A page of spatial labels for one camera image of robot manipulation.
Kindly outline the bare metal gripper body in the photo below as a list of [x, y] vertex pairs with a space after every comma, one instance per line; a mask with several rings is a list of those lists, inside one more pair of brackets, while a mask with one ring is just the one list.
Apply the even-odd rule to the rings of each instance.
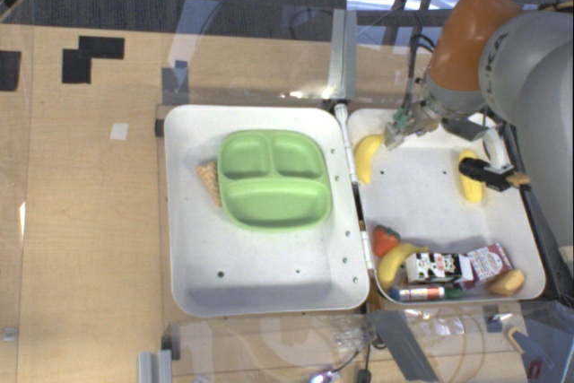
[[425, 135], [439, 127], [439, 114], [426, 100], [411, 103], [402, 109], [400, 133], [408, 135]]

